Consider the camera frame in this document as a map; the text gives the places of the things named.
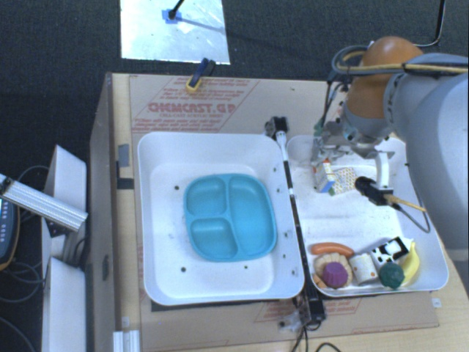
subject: table surface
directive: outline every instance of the table surface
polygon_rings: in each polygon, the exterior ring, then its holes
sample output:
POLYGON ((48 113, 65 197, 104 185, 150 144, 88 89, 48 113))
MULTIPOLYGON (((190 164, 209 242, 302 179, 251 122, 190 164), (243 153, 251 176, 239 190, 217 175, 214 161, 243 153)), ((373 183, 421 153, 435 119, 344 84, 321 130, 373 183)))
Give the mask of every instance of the table surface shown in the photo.
MULTIPOLYGON (((320 92, 325 89, 323 82, 314 82, 320 92)), ((130 138, 130 87, 128 74, 113 75, 114 99, 114 139, 115 150, 120 144, 128 144, 130 138)), ((132 163, 121 168, 121 177, 133 177, 132 163)), ((135 224, 135 206, 133 191, 119 191, 117 195, 119 217, 117 229, 119 241, 119 265, 124 273, 121 276, 120 296, 121 311, 129 317, 130 327, 139 328, 139 288, 138 263, 136 254, 135 230, 125 228, 135 224)), ((323 342, 331 342, 342 352, 353 351, 469 351, 469 299, 454 264, 445 252, 449 269, 448 284, 441 290, 433 292, 440 307, 436 314, 440 325, 437 328, 392 331, 376 334, 361 334, 342 337, 311 338, 309 333, 309 350, 315 351, 323 342)), ((220 348, 193 349, 187 351, 235 352, 235 351, 290 351, 294 341, 269 342, 254 345, 238 345, 220 348)), ((298 351, 305 351, 302 341, 298 351)), ((321 351, 332 351, 324 347, 321 351)))

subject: green ball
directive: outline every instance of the green ball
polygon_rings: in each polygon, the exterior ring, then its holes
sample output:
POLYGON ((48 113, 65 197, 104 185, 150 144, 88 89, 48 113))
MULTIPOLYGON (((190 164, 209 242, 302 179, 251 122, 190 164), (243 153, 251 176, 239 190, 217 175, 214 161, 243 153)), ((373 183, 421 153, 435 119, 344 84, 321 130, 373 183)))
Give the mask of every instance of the green ball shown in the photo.
POLYGON ((397 263, 388 262, 380 269, 378 276, 381 284, 395 290, 404 281, 404 270, 397 263))

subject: yellow and black clamp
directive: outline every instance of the yellow and black clamp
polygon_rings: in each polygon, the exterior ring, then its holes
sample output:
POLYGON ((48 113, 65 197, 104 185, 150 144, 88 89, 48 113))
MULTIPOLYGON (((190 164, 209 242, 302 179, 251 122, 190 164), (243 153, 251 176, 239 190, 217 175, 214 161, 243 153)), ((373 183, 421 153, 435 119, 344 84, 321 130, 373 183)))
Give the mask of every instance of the yellow and black clamp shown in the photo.
POLYGON ((214 69, 215 62, 213 60, 204 58, 200 62, 193 76, 188 79, 187 83, 185 84, 185 89, 189 92, 197 91, 202 81, 202 76, 211 76, 214 69))

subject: banana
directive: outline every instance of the banana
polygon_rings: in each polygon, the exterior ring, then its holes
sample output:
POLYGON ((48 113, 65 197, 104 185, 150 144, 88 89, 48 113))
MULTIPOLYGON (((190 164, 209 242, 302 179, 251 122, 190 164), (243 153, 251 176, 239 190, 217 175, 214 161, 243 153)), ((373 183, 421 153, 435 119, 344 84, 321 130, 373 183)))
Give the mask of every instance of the banana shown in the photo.
POLYGON ((418 267, 420 266, 420 258, 416 251, 416 243, 413 241, 410 244, 409 254, 402 263, 402 270, 404 271, 403 285, 407 284, 416 274, 418 267))

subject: orange hot dog toy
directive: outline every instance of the orange hot dog toy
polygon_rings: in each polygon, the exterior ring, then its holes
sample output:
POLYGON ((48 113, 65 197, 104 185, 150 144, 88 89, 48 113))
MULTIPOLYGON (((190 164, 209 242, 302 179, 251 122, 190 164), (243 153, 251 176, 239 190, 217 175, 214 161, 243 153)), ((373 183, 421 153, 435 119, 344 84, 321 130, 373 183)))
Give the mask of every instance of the orange hot dog toy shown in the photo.
POLYGON ((316 243, 309 249, 311 254, 320 255, 325 253, 339 253, 344 255, 347 259, 352 257, 355 252, 348 246, 341 243, 316 243))

